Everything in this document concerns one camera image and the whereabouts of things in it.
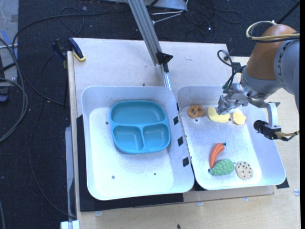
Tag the black cylinder on white bracket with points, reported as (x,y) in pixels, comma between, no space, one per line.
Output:
(267,127)

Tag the white plastic tray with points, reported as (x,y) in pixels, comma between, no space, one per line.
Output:
(133,173)
(233,137)

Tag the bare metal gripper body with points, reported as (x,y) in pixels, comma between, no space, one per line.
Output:
(238,95)

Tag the black block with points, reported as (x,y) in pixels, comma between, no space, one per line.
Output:
(164,57)

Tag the blue divided plate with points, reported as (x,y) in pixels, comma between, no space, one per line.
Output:
(133,116)

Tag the small yellow chip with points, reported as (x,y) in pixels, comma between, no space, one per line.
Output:
(239,118)

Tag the large yellow chip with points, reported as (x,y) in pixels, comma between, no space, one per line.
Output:
(215,118)

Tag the pale flat board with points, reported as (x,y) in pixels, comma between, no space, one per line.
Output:
(114,63)

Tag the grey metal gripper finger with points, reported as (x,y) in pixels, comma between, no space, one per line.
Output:
(229,110)
(219,107)

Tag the orange carrot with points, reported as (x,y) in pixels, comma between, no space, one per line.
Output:
(215,153)

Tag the brown pretzel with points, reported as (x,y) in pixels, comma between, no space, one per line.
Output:
(190,113)

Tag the thin black and white rod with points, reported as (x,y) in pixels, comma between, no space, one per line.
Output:
(168,81)

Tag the beige chocolate chip biscuit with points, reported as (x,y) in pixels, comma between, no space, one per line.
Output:
(243,170)

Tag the green grapes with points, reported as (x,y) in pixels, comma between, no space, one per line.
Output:
(222,167)

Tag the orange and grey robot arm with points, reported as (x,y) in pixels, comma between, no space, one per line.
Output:
(264,56)

